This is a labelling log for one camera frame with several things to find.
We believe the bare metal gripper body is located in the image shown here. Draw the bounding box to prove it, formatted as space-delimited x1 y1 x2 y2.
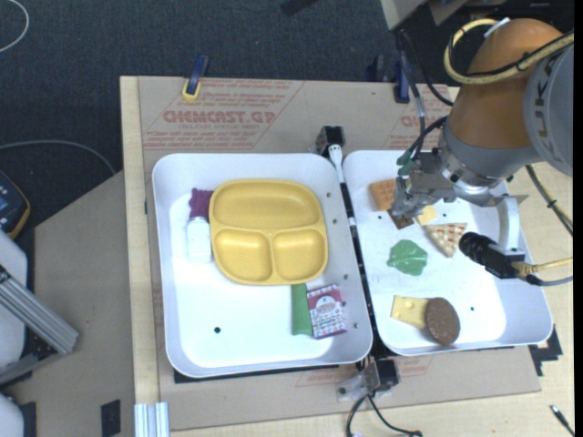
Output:
399 151 507 208

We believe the small pale yellow piece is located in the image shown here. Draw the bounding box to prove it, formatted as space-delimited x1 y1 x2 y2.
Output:
415 204 439 227

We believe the orange waffle biscuit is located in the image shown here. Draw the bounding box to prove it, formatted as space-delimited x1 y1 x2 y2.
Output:
368 178 398 213

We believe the pizza slice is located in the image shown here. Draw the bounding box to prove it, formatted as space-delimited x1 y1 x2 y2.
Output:
423 221 469 259

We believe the green lettuce leaf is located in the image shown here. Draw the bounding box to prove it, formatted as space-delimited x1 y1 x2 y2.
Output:
387 239 429 277

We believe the thin black and white rod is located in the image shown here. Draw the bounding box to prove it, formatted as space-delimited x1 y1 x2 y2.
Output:
327 145 380 360

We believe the yellow cheese slice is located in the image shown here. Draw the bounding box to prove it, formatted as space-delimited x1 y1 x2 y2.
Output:
390 294 432 329

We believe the white plastic tray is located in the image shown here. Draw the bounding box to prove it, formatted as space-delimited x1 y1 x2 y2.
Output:
341 148 555 358
150 152 374 379

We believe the brown round patty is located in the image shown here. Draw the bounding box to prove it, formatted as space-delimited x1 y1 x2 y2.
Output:
424 296 462 347

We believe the pink printed carton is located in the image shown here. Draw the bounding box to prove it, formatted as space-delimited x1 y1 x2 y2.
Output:
305 283 349 340

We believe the yellow divided plate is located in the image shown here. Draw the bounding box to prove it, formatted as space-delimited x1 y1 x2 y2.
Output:
208 178 330 287

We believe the green stick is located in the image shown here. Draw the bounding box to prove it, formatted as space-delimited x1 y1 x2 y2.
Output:
291 282 315 338

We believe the brown cardboard board red print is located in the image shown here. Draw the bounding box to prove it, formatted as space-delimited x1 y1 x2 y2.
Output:
136 76 543 432

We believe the white bottle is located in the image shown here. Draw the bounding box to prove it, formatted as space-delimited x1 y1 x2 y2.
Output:
185 215 213 264

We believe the black pen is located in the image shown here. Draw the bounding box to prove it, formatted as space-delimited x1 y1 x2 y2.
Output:
549 404 575 437

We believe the black cylinder on white bracket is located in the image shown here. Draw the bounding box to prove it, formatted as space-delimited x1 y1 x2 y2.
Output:
457 193 529 280

